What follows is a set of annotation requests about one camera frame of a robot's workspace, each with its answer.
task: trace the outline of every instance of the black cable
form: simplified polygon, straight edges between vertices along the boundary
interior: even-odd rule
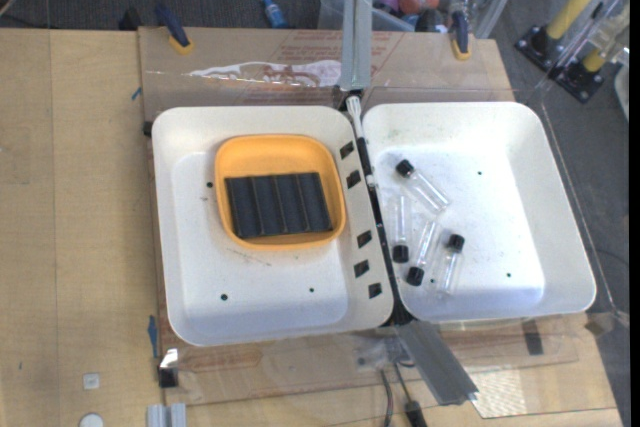
[[[619,263],[621,263],[622,265],[629,267],[629,262],[626,261],[624,258],[622,258],[619,255],[616,255],[615,253],[612,253],[611,251],[605,251],[604,249],[595,249],[596,253],[598,254],[603,254],[608,256],[609,258],[613,258],[614,260],[617,260]]]
[[[407,415],[409,423],[412,427],[428,427],[427,421],[424,419],[424,415],[422,414],[422,406],[420,406],[420,403],[417,400],[413,400],[411,398],[407,384],[404,382],[402,374],[400,373],[400,368],[398,368],[398,364],[395,361],[393,362],[393,368],[396,371],[398,381],[400,381],[400,385],[407,397],[407,402],[404,405],[404,414]]]
[[[384,390],[387,393],[387,411],[384,415],[384,427],[391,425],[391,417],[393,416],[393,393],[391,392],[391,385],[387,380],[387,376],[384,374],[384,370],[380,370],[380,376],[382,377],[382,384],[384,384]]]

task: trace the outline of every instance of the wooden board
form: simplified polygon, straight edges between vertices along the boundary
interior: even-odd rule
[[[478,43],[498,63],[492,80],[505,81],[495,44]],[[149,316],[158,315],[158,283],[137,48],[134,33],[0,31],[2,427],[73,426],[88,412],[105,425],[142,427],[146,407],[163,400],[147,334]],[[584,319],[576,322],[579,329]],[[579,385],[600,409],[480,420],[470,404],[432,407],[429,425],[620,425],[595,341],[576,332],[579,359],[542,373],[519,370],[535,394],[526,404],[580,406],[572,391]],[[274,349],[272,365],[286,362],[281,354]],[[223,356],[213,360],[216,368],[257,358],[251,350]],[[346,353],[336,365],[345,361]],[[99,374],[97,389],[83,388],[88,373]],[[314,426],[371,416],[378,418],[347,425],[378,426],[386,398],[375,372],[366,376],[357,388],[192,406],[189,427]],[[423,383],[410,387],[424,406],[434,404]],[[399,403],[397,385],[394,393]],[[401,418],[394,425],[404,425]]]

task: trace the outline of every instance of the blue bottle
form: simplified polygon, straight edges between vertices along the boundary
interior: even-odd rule
[[[282,14],[282,10],[273,0],[261,0],[264,12],[267,15],[271,27],[274,29],[288,29],[289,24]]]

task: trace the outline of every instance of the glass vial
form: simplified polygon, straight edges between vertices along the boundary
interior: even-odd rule
[[[418,242],[418,252],[414,264],[407,274],[407,283],[418,287],[424,279],[424,269],[433,258],[433,254],[438,246],[440,238],[440,225],[435,221],[427,221],[424,223],[420,232],[420,241]]]
[[[396,171],[404,178],[403,185],[431,212],[439,214],[451,203],[445,194],[408,160],[401,161],[396,166]]]
[[[445,246],[442,261],[434,275],[435,290],[439,294],[451,294],[455,287],[456,278],[460,269],[464,237],[457,233],[449,237]]]
[[[408,197],[400,195],[394,198],[393,219],[391,256],[396,263],[407,263],[411,239],[411,200]]]

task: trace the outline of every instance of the metal bracket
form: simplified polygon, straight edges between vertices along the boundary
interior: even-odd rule
[[[169,349],[158,365],[158,383],[160,388],[178,386],[178,349]]]
[[[553,79],[581,103],[587,103],[604,83],[602,75],[587,71],[581,62],[556,70]]]
[[[518,51],[524,54],[533,64],[545,72],[551,71],[564,47],[549,37],[539,25],[534,25],[515,44]]]
[[[371,86],[372,0],[344,0],[340,89]]]
[[[411,322],[395,329],[438,404],[460,405],[475,399],[478,388],[433,324]]]
[[[187,406],[183,403],[149,406],[147,427],[187,427]]]

